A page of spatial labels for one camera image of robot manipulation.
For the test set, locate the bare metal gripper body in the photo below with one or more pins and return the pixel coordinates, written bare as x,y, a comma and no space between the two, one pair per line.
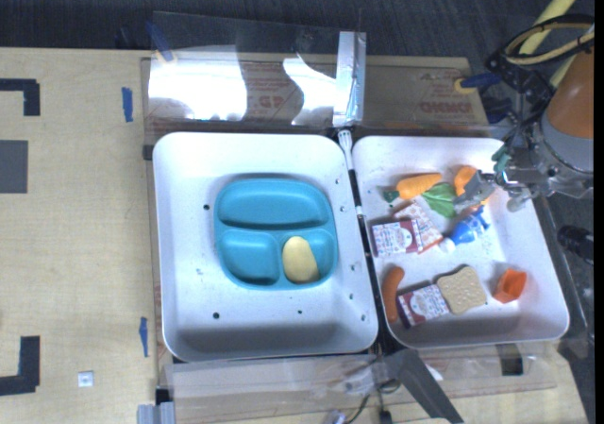
542,176

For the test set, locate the blue divided plate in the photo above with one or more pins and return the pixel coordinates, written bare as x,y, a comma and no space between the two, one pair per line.
264,209

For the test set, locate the orange toy vegetable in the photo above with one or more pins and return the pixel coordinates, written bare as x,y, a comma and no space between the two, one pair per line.
463,179

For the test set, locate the blue and white bottle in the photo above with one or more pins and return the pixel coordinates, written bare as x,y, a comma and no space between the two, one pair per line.
464,232

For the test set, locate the green leaf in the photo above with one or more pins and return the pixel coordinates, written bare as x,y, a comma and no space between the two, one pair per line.
441,200

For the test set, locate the orange sausage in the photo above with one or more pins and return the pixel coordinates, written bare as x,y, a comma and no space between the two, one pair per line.
391,292

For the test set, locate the yellow oval toy potato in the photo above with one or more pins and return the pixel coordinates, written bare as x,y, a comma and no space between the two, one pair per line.
300,260

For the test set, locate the orange carrot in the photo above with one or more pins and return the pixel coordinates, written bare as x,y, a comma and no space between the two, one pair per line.
417,185

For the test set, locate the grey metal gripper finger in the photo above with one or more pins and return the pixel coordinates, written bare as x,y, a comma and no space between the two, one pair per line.
474,187
483,201

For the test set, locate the red and white carton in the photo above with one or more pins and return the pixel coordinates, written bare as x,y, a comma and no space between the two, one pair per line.
394,238
422,305

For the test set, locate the white plastic tray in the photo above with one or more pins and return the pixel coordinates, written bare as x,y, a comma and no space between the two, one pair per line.
189,271
524,242

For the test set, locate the orange cup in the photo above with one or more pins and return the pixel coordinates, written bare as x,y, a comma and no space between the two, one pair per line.
509,285

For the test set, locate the orange and white carton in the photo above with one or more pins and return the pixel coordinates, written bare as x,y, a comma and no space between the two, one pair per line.
427,224

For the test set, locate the tan bread slice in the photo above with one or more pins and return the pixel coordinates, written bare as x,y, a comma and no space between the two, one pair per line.
461,290

